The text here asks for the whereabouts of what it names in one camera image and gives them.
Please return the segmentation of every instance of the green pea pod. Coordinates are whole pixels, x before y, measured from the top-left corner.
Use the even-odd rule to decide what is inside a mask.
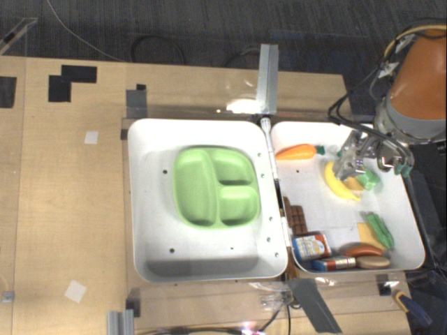
[[[376,214],[369,214],[366,217],[368,223],[376,233],[377,240],[387,249],[394,246],[393,236],[388,231],[385,223]]]

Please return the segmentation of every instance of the yellow cable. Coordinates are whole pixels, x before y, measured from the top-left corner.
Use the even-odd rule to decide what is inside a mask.
[[[391,49],[394,47],[396,42],[398,40],[400,40],[402,37],[404,37],[406,35],[411,35],[414,32],[419,32],[419,31],[424,31],[424,30],[429,30],[429,29],[446,31],[447,25],[441,25],[441,24],[423,25],[423,26],[414,27],[410,30],[406,30],[405,32],[402,32],[400,35],[396,36],[396,38],[393,41],[391,41],[390,44],[387,46],[387,48],[385,49],[385,52],[383,53],[384,57],[386,58],[388,56],[388,54],[390,53]]]

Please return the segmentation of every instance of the table top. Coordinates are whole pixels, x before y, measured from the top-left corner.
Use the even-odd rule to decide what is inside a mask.
[[[49,103],[49,76],[62,65],[95,66],[97,81],[72,83],[70,103]],[[257,71],[0,57],[0,76],[17,78],[14,107],[0,108],[0,290],[15,293],[0,304],[0,333],[105,334],[107,312],[123,311],[134,289],[120,138],[126,90],[144,84],[152,112],[215,118],[229,101],[254,97]],[[344,93],[339,75],[280,72],[278,116],[322,119]],[[402,272],[388,276],[408,293]],[[137,334],[271,316],[248,282],[138,287],[154,312],[135,319]],[[319,288],[345,334],[410,334],[375,275],[334,274]],[[292,334],[315,334],[303,310],[291,315]],[[286,328],[282,311],[268,330]]]

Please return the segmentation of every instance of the toy carrot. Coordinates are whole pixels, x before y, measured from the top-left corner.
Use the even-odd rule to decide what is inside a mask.
[[[282,149],[275,156],[277,160],[303,160],[313,158],[315,154],[324,155],[324,147],[314,147],[310,144],[299,144]]]

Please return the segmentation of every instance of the white wire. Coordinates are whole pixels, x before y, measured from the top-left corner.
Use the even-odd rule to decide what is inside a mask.
[[[81,36],[77,35],[76,33],[74,33],[73,31],[71,31],[65,24],[64,22],[61,20],[61,18],[59,17],[59,15],[57,14],[56,10],[54,9],[53,5],[51,4],[50,0],[46,0],[48,3],[48,6],[50,7],[51,11],[53,12],[54,16],[56,17],[57,21],[61,24],[61,26],[67,30],[67,32],[69,32],[71,35],[75,36],[78,40],[82,41],[85,45],[89,46],[90,48],[92,48],[93,50],[99,52],[100,54],[103,54],[104,56],[113,59],[115,61],[120,61],[120,62],[126,62],[123,59],[118,59],[117,57],[113,57],[112,55],[105,53],[104,51],[101,51],[100,49],[98,49],[97,47],[93,46],[90,42],[84,40]]]

